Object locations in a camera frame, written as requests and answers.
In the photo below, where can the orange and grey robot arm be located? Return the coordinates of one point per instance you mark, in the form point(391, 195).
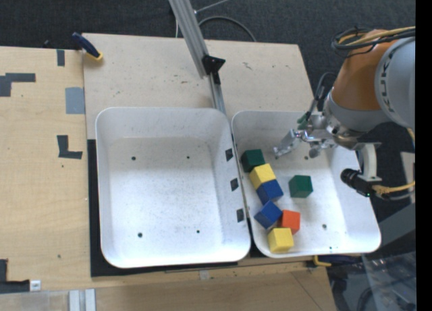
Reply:
point(368, 80)

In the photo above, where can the blue cube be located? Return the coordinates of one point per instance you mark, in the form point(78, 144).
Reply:
point(268, 214)
point(270, 191)

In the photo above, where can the orange cube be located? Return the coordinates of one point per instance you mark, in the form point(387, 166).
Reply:
point(289, 220)

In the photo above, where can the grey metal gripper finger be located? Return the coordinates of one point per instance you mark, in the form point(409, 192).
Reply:
point(316, 150)
point(288, 142)

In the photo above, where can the white plastic tray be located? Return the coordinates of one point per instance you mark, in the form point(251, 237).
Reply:
point(168, 195)
point(330, 208)

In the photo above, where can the green cube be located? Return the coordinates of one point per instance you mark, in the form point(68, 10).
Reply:
point(253, 159)
point(300, 186)

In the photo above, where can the black cylinder on white bracket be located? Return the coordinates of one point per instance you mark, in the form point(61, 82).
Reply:
point(369, 161)

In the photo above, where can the pale wood board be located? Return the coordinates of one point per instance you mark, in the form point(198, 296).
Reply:
point(152, 77)

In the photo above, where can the yellow cube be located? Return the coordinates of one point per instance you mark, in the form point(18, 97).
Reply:
point(280, 239)
point(262, 174)

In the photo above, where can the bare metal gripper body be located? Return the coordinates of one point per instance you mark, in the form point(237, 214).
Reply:
point(332, 131)

